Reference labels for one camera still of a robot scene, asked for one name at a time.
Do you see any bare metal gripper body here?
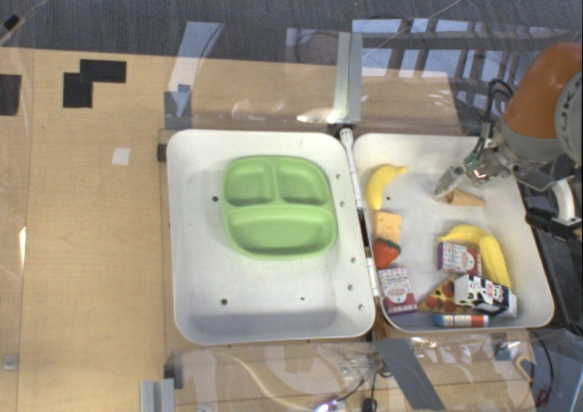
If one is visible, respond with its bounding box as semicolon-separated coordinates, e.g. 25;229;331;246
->
463;141;518;186

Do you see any tan cone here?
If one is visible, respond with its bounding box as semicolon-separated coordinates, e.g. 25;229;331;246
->
443;188;486;209

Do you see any yellow banana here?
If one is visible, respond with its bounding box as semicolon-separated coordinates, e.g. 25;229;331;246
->
437;223;492;248
365;163;409;212

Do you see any white plastic tray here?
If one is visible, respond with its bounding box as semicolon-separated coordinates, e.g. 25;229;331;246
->
353;132;557;335
165;129;377;347

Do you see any orange cheese slice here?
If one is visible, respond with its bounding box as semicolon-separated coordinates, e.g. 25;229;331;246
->
373;210;404;245

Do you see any purple and white carton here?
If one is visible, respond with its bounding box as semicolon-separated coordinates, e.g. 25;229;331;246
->
436;241;484;276

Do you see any yellow corn cob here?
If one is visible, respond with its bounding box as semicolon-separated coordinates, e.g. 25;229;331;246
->
478;234;513;292

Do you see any red strawberry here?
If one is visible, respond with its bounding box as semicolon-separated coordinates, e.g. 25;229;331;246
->
373;237;404;272

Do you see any black and white milk carton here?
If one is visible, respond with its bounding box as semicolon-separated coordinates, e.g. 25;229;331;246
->
453;273;519;319

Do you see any pizza slice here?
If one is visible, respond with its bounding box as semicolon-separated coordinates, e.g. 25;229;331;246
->
417;276;476;316

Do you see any pink and white carton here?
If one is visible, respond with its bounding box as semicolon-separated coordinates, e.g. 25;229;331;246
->
376;265;419;316

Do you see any white orange and blue bottle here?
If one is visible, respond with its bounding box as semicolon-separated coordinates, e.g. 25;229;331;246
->
432;313;491;330

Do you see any green divided plate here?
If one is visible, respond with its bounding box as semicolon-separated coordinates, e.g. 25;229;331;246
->
220;154;340;262

